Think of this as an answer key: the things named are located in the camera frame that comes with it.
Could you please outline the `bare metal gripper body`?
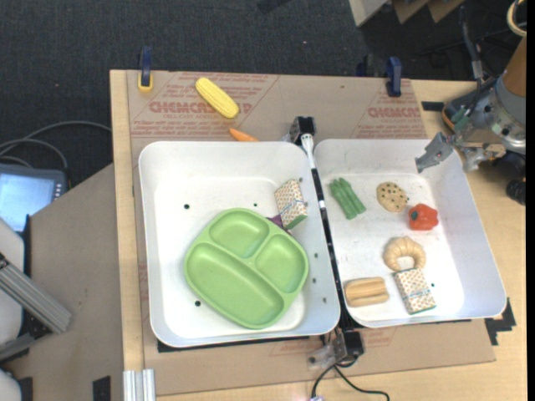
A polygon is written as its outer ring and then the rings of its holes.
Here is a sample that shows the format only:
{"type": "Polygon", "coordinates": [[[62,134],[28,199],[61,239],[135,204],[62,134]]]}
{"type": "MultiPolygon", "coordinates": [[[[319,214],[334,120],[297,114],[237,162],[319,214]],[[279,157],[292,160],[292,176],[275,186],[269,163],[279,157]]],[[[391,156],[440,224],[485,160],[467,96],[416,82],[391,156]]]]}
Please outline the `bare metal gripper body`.
{"type": "Polygon", "coordinates": [[[467,97],[447,104],[447,126],[454,145],[484,149],[487,160],[507,154],[526,154],[526,100],[515,97],[506,101],[485,96],[468,109],[467,97]]]}

